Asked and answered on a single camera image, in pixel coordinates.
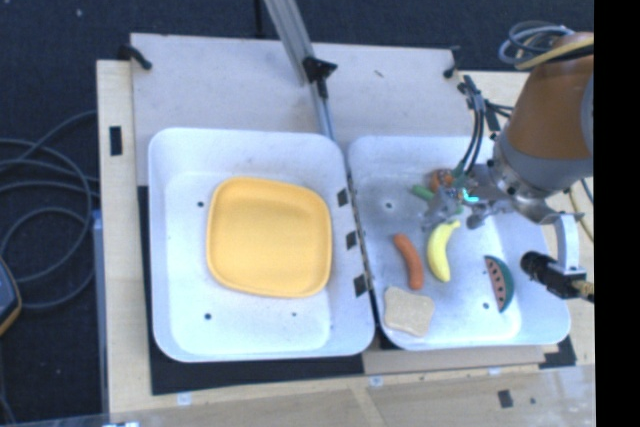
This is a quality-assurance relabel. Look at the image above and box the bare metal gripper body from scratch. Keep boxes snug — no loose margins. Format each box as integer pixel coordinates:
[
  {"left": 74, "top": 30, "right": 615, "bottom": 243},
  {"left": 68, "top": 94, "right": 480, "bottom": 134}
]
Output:
[{"left": 439, "top": 160, "right": 557, "bottom": 223}]

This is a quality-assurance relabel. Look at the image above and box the orange carrot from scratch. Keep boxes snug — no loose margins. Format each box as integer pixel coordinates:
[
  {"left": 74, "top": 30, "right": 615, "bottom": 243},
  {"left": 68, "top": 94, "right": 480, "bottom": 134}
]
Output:
[{"left": 411, "top": 168, "right": 455, "bottom": 202}]

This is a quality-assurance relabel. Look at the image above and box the yellow banana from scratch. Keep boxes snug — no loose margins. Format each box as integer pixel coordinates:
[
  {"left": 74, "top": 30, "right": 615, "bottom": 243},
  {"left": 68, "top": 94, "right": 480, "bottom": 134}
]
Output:
[{"left": 425, "top": 218, "right": 462, "bottom": 284}]

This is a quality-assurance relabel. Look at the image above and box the orange sausage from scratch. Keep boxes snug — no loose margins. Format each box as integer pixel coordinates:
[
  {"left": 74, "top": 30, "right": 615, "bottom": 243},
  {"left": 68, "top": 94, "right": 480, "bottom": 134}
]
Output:
[{"left": 392, "top": 232, "right": 426, "bottom": 292}]

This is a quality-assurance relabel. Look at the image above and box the watermelon slice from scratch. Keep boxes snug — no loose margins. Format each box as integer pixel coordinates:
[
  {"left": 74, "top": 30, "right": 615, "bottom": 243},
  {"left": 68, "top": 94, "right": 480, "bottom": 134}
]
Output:
[{"left": 482, "top": 254, "right": 516, "bottom": 314}]

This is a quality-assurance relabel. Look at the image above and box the white plastic tray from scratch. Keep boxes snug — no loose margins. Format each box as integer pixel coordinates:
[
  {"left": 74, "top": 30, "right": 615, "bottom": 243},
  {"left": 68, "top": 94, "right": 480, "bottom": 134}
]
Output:
[
  {"left": 147, "top": 126, "right": 377, "bottom": 363},
  {"left": 345, "top": 134, "right": 573, "bottom": 353}
]

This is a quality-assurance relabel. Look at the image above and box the beige bread slice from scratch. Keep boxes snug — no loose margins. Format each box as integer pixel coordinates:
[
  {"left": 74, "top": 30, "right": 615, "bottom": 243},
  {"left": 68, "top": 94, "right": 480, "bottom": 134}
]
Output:
[{"left": 382, "top": 285, "right": 436, "bottom": 338}]

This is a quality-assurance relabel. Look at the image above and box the yellow plate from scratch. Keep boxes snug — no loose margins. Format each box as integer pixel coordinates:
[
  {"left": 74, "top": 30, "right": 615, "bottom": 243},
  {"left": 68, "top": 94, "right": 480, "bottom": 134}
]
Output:
[{"left": 205, "top": 175, "right": 335, "bottom": 300}]

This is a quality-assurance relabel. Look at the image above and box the pale wooden board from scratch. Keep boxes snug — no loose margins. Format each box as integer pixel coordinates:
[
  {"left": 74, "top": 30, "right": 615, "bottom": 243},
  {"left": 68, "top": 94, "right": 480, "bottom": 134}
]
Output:
[{"left": 129, "top": 32, "right": 549, "bottom": 376}]

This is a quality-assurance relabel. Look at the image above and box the black cylinder on white bracket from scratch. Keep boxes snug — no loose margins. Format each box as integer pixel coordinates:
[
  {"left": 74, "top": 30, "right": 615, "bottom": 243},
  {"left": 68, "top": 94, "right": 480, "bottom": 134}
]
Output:
[{"left": 519, "top": 211, "right": 589, "bottom": 301}]

